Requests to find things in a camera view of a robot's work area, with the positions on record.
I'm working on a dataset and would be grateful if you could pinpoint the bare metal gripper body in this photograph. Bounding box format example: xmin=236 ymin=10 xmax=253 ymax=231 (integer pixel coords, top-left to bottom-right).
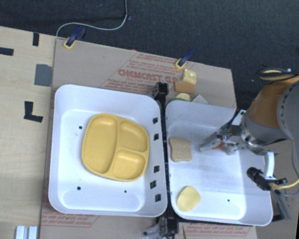
xmin=216 ymin=125 xmax=270 ymax=157

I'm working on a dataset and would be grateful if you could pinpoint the tan bread slice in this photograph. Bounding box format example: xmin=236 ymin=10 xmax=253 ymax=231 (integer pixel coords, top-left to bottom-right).
xmin=165 ymin=135 xmax=195 ymax=165

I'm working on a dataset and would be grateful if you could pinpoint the white plastic tray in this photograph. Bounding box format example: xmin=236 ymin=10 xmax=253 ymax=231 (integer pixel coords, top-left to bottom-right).
xmin=151 ymin=98 xmax=287 ymax=232
xmin=39 ymin=82 xmax=183 ymax=227

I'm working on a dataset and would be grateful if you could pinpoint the white dotted packet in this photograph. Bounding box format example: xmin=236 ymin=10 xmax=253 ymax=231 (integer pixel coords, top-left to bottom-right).
xmin=191 ymin=92 xmax=212 ymax=106

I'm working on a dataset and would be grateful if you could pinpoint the pale yellow round piece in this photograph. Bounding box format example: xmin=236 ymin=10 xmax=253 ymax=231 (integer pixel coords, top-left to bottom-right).
xmin=174 ymin=91 xmax=192 ymax=102

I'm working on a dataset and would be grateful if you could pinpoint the yellow oval biscuit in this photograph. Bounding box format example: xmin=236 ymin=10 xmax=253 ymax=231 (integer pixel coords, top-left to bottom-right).
xmin=175 ymin=184 xmax=203 ymax=214

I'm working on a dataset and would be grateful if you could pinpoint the brown flat slice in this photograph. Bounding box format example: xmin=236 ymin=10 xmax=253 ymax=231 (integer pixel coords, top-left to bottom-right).
xmin=173 ymin=81 xmax=197 ymax=95

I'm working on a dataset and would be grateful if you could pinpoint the yellow cheese cube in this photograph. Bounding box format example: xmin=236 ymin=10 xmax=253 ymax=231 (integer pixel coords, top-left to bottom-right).
xmin=180 ymin=68 xmax=199 ymax=86

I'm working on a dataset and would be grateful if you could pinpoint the yellow divided plate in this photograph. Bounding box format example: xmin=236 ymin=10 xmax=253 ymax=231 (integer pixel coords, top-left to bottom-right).
xmin=77 ymin=110 xmax=155 ymax=186

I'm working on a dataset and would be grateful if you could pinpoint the brown cardboard board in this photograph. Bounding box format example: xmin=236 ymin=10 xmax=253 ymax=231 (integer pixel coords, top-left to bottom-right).
xmin=29 ymin=37 xmax=284 ymax=239

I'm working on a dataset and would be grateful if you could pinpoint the black cylinder on white bracket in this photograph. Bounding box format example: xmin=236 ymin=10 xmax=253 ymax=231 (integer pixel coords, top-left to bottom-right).
xmin=244 ymin=148 xmax=292 ymax=194

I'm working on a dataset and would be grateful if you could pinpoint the black block with wires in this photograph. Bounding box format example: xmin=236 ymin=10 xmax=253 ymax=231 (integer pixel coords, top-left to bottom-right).
xmin=151 ymin=81 xmax=171 ymax=102
xmin=154 ymin=215 xmax=182 ymax=239

